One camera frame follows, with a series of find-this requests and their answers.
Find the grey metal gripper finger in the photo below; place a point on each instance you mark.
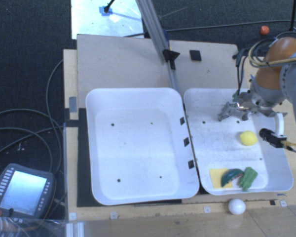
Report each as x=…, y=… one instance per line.
x=245, y=116
x=227, y=111

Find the yellow lemon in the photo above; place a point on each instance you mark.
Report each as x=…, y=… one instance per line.
x=248, y=138

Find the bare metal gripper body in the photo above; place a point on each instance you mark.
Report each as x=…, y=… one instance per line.
x=252, y=106

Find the white ball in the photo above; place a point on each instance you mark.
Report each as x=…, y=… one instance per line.
x=236, y=206

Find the black cylinder on white bracket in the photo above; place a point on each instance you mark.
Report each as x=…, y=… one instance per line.
x=271, y=136

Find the black rectangular pad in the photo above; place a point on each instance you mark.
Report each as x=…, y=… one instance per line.
x=195, y=55

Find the red ball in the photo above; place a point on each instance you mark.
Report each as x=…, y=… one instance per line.
x=264, y=30

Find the white plastic tray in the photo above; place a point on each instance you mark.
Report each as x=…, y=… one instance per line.
x=138, y=147
x=219, y=144

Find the pale cardboard board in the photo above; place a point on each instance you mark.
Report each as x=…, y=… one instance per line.
x=123, y=65

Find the yellow flat square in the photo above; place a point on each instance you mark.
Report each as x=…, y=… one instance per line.
x=215, y=178

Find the green watermelon slice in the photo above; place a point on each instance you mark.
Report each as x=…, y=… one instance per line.
x=230, y=175

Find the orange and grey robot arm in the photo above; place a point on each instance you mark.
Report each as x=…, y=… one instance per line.
x=292, y=83

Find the green vegetable bundle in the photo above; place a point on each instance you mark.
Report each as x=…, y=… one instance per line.
x=247, y=179

